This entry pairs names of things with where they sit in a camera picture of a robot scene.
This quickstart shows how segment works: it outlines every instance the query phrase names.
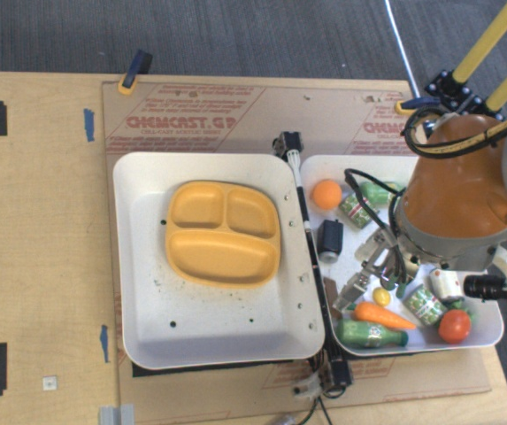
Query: green can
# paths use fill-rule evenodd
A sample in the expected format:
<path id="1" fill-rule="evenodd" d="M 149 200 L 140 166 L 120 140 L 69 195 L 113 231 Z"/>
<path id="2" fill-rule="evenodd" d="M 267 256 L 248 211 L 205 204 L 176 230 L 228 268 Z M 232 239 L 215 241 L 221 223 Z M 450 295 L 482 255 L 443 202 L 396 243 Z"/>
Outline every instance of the green can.
<path id="1" fill-rule="evenodd" d="M 416 288 L 404 300 L 404 304 L 427 326 L 433 326 L 448 311 L 448 308 L 424 284 Z"/>
<path id="2" fill-rule="evenodd" d="M 366 205 L 377 212 L 367 197 L 364 197 L 364 201 Z M 355 192 L 345 197 L 345 199 L 340 203 L 340 209 L 358 228 L 363 228 L 372 220 L 371 216 L 357 201 Z"/>

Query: small white label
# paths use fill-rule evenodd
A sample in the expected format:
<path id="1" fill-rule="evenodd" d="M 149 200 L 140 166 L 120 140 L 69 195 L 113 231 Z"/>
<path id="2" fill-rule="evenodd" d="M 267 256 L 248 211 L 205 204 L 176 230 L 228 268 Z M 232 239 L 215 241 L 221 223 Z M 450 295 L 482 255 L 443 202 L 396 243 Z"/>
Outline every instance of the small white label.
<path id="1" fill-rule="evenodd" d="M 58 380 L 56 376 L 44 376 L 42 379 L 43 390 L 56 390 L 58 389 Z"/>

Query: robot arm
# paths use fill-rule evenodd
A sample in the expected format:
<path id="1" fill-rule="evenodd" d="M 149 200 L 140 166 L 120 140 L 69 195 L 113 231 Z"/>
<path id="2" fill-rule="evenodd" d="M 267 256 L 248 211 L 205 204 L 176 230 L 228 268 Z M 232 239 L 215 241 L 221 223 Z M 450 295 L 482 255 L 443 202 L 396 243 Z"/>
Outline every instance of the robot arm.
<path id="1" fill-rule="evenodd" d="M 422 264 L 480 273 L 496 266 L 504 279 L 472 275 L 465 279 L 464 293 L 507 298 L 507 251 L 500 245 L 507 241 L 507 120 L 434 112 L 439 118 L 425 124 L 432 114 L 421 109 L 409 118 L 403 135 L 420 158 L 396 200 L 390 229 L 379 228 L 362 246 L 369 257 L 336 300 L 341 311 L 365 292 L 371 274 L 385 288 L 395 285 L 402 296 Z M 425 143 L 418 140 L 419 123 Z M 394 243 L 384 237 L 386 231 L 395 236 Z M 384 250 L 387 257 L 374 265 L 373 254 Z M 396 262 L 401 254 L 403 264 Z"/>

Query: black cable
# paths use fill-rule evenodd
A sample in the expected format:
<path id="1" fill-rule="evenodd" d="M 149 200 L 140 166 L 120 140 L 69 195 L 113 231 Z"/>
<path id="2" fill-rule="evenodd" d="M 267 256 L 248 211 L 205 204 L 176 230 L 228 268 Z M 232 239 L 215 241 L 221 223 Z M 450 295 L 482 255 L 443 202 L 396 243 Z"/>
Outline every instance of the black cable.
<path id="1" fill-rule="evenodd" d="M 442 143 L 417 143 L 415 140 L 416 127 L 421 120 L 430 115 L 442 116 L 444 111 L 439 107 L 426 106 L 415 111 L 406 121 L 401 135 L 411 151 L 424 158 L 455 158 L 480 150 L 489 145 L 495 145 L 499 140 L 507 136 L 507 120 L 496 126 L 490 127 L 471 137 L 460 138 Z"/>
<path id="2" fill-rule="evenodd" d="M 297 425 L 304 425 L 306 422 L 310 420 L 310 418 L 314 414 L 314 411 L 316 411 L 316 406 L 318 406 L 318 400 L 319 397 L 314 400 L 314 403 L 312 403 L 312 407 L 310 411 L 306 414 L 306 417 L 304 417 L 301 421 L 299 421 Z"/>
<path id="3" fill-rule="evenodd" d="M 366 174 L 365 172 L 361 172 L 360 170 L 356 170 L 354 168 L 346 168 L 344 171 L 344 174 L 345 174 L 345 181 L 348 183 L 348 185 L 355 192 L 357 201 L 359 202 L 361 207 L 363 209 L 365 209 L 367 214 L 369 214 L 369 217 L 371 217 L 371 219 L 379 226 L 379 228 L 386 228 L 387 225 L 385 224 L 385 222 L 383 222 L 380 219 L 380 217 L 377 215 L 377 213 L 372 209 L 372 207 L 366 203 L 363 193 L 361 192 L 361 189 L 359 188 L 359 183 L 356 181 L 353 174 L 359 174 L 360 176 L 364 176 L 364 178 L 367 178 L 368 180 L 371 180 L 371 178 L 373 178 L 373 177 L 369 174 Z M 380 182 L 376 178 L 373 178 L 371 181 Z M 387 184 L 385 184 L 385 183 L 382 183 L 382 184 L 384 184 L 385 187 L 391 189 Z"/>
<path id="4" fill-rule="evenodd" d="M 318 402 L 320 403 L 320 406 L 322 407 L 322 411 L 324 411 L 324 415 L 326 416 L 326 420 L 327 420 L 328 424 L 334 425 L 332 423 L 332 419 L 330 419 L 330 416 L 327 415 L 327 410 L 326 410 L 326 407 L 324 406 L 324 402 L 322 401 L 322 397 L 318 397 Z"/>
<path id="5" fill-rule="evenodd" d="M 312 371 L 314 372 L 319 371 L 323 363 L 324 363 L 324 350 L 322 349 L 310 359 Z"/>
<path id="6" fill-rule="evenodd" d="M 336 390 L 338 390 L 339 392 L 338 392 L 338 393 L 336 393 L 336 394 L 331 393 L 331 392 L 334 392 L 334 391 L 336 391 Z M 341 388 L 339 388 L 339 389 L 337 389 L 337 388 L 332 388 L 332 389 L 329 389 L 329 390 L 326 390 L 325 392 L 323 392 L 323 393 L 322 393 L 322 395 L 323 395 L 324 397 L 329 398 L 329 399 L 331 399 L 331 400 L 332 400 L 332 399 L 336 399 L 336 398 L 341 397 L 341 396 L 345 393 L 345 391 L 346 391 L 346 388 L 345 388 L 345 387 L 341 387 Z"/>
<path id="7" fill-rule="evenodd" d="M 349 184 L 349 186 L 353 189 L 353 191 L 356 194 L 357 201 L 361 205 L 363 209 L 369 214 L 371 219 L 379 226 L 381 229 L 387 228 L 387 225 L 385 222 L 383 222 L 380 217 L 377 215 L 377 213 L 365 202 L 365 198 L 363 196 L 363 193 L 361 192 L 361 189 L 359 187 L 359 183 L 353 176 L 354 174 L 357 174 L 359 176 L 363 176 L 367 180 L 374 182 L 378 186 L 381 186 L 383 189 L 387 190 L 388 192 L 395 194 L 395 197 L 391 200 L 391 203 L 389 204 L 389 211 L 388 211 L 388 218 L 389 218 L 389 225 L 392 226 L 392 223 L 395 221 L 395 199 L 398 199 L 405 191 L 405 189 L 402 190 L 396 190 L 388 186 L 385 182 L 382 182 L 381 180 L 378 180 L 374 176 L 363 172 L 361 170 L 357 170 L 355 168 L 346 168 L 344 171 L 345 174 L 345 181 Z M 400 299 L 402 298 L 404 294 L 404 290 L 406 288 L 406 283 L 408 282 L 408 275 L 406 272 L 406 265 L 404 263 L 404 257 L 401 253 L 400 248 L 398 245 L 395 245 L 393 248 L 393 251 L 395 253 L 395 278 L 398 280 L 398 289 L 396 291 L 396 296 Z"/>
<path id="8" fill-rule="evenodd" d="M 319 366 L 322 367 L 326 361 L 325 351 L 322 349 L 319 352 Z"/>

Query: wooden table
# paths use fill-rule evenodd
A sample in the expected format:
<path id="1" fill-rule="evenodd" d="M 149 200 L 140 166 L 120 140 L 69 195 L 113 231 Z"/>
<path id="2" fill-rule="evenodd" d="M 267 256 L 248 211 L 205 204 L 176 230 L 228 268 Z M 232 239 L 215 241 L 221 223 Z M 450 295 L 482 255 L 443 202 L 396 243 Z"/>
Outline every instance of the wooden table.
<path id="1" fill-rule="evenodd" d="M 116 336 L 101 84 L 118 79 L 0 73 L 0 101 L 7 105 L 9 121 L 8 135 L 0 136 L 0 343 L 7 344 L 0 423 L 97 423 L 101 406 L 120 404 L 116 348 L 109 344 L 106 362 L 100 341 L 103 326 L 110 343 Z M 357 81 L 301 82 L 360 86 Z M 84 109 L 94 112 L 93 142 L 87 140 Z M 496 351 L 471 351 L 482 354 L 491 385 L 487 393 L 331 408 L 330 416 L 337 424 L 507 423 L 507 383 Z M 266 424 L 273 418 L 211 423 Z M 312 422 L 325 423 L 323 414 L 316 413 Z"/>

